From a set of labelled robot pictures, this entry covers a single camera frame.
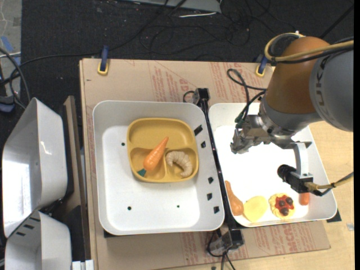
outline yellow plate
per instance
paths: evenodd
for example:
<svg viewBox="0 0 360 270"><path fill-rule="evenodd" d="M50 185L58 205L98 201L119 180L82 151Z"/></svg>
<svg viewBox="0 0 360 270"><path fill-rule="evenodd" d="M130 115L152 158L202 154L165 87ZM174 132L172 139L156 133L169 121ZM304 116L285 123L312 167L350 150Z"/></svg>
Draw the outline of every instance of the yellow plate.
<svg viewBox="0 0 360 270"><path fill-rule="evenodd" d="M144 176L138 174L143 169L147 154L166 136L169 141L163 158L154 170L146 171ZM153 183L180 182L193 178L199 169L199 155L193 130L188 124L171 118L143 118L133 121L128 128L127 148L130 166L136 178ZM183 178L183 169L176 163L167 165L165 156L171 151L183 151L190 158L193 172Z"/></svg>

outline white container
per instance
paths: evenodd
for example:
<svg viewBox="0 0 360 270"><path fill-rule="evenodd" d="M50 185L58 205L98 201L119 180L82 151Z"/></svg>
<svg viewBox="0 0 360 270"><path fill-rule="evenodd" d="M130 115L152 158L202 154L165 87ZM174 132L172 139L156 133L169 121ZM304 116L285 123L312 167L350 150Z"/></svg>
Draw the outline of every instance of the white container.
<svg viewBox="0 0 360 270"><path fill-rule="evenodd" d="M292 197L296 211L291 218L286 220L273 215L270 207L257 222L252 223L243 215L234 216L234 219L245 227L258 227L332 218L338 209L332 191L322 197L311 194L310 203L302 206L298 202L299 194L277 175L277 168L282 164L296 168L293 150L283 150L273 143L269 145L262 143L251 147L249 152L244 154L231 152L230 143L235 130L234 120L245 105L245 103L219 103L209 109L209 120L223 178L230 182L233 193L243 203L258 195L268 200L273 194L286 193ZM259 104L252 103L249 115L255 115L258 111ZM307 148L308 170L314 176L314 183L329 184L310 129L306 127L293 136L293 140L312 142Z"/></svg>
<svg viewBox="0 0 360 270"><path fill-rule="evenodd" d="M34 210L62 198L67 184L62 119L33 98L3 149L5 236L9 237Z"/></svg>
<svg viewBox="0 0 360 270"><path fill-rule="evenodd" d="M131 122L173 118L195 136L199 172L177 183L148 183L131 171L126 141ZM190 103L103 101L93 111L100 222L113 235L211 231L224 221L221 189L205 115Z"/></svg>
<svg viewBox="0 0 360 270"><path fill-rule="evenodd" d="M69 270L71 260L67 226L38 211L6 242L5 270Z"/></svg>

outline wooden surface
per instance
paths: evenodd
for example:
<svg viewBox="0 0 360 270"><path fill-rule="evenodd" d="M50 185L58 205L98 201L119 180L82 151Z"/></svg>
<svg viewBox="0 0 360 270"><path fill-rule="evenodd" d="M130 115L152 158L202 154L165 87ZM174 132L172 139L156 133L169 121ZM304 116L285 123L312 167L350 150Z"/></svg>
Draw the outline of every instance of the wooden surface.
<svg viewBox="0 0 360 270"><path fill-rule="evenodd" d="M86 93L84 89L85 78L80 74L80 86L82 92L82 111L84 124L84 137L88 137L86 107L89 107L86 101ZM103 85L101 90L94 92L95 96L105 96L107 86ZM114 89L108 89L111 97L114 98ZM336 182L353 171L353 133L338 130L324 121L314 123L310 126L314 140L316 142L318 152L322 159L325 171L330 182ZM85 168L90 168L90 160L87 155L89 149L89 141L84 139L85 149ZM87 184L91 185L91 175L87 173ZM296 253L289 255L270 256L265 258L244 259L233 261L233 265L237 270L246 269L263 269L263 270L303 270L303 269L344 269L353 270L355 265L354 258L354 189L353 182L346 183L334 189L334 195L337 201L338 209L342 221L327 223L324 221L325 229L330 241L331 248L328 250L311 251L305 253ZM90 191L88 191L88 216L91 240L91 254L95 261L100 259L97 256L96 245L96 227L94 218L94 201ZM171 268L177 270L210 270L212 267L220 269L219 263L195 265L190 267ZM226 263L225 269L231 269L229 263Z"/></svg>

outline blue clamp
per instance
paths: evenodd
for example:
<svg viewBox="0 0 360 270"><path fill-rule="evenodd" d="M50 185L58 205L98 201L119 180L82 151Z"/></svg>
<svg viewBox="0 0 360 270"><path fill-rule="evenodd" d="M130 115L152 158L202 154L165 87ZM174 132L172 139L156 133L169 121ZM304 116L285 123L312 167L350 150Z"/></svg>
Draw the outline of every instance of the blue clamp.
<svg viewBox="0 0 360 270"><path fill-rule="evenodd" d="M0 96L0 112L10 113L15 108L15 99L13 96Z"/></svg>
<svg viewBox="0 0 360 270"><path fill-rule="evenodd" d="M255 71L255 73L256 73L256 75L258 77L264 77L264 75L265 75L265 67L266 67L266 64L267 64L268 61L269 60L265 56L262 57L261 62L256 67L256 71Z"/></svg>
<svg viewBox="0 0 360 270"><path fill-rule="evenodd" d="M104 45L101 52L101 62L97 67L97 72L100 75L107 75L107 71L109 70L109 63L107 62L107 54L109 53L109 47Z"/></svg>

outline carrot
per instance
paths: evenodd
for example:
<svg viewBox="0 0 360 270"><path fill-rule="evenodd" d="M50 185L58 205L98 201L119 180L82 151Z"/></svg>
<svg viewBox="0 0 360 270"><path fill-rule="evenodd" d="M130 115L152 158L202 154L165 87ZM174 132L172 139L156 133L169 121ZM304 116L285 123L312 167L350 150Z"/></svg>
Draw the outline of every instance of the carrot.
<svg viewBox="0 0 360 270"><path fill-rule="evenodd" d="M227 191L227 196L229 198L230 208L232 211L232 214L234 216L242 215L244 212L244 205L240 201L238 197L235 196L235 194L232 192L231 185L229 181L225 181L225 187Z"/></svg>
<svg viewBox="0 0 360 270"><path fill-rule="evenodd" d="M300 205L308 205L309 204L309 200L310 200L310 193L306 192L306 193L301 193L299 195L299 203Z"/></svg>
<svg viewBox="0 0 360 270"><path fill-rule="evenodd" d="M165 152L169 137L165 137L151 152L145 157L143 162L146 171L154 170Z"/></svg>

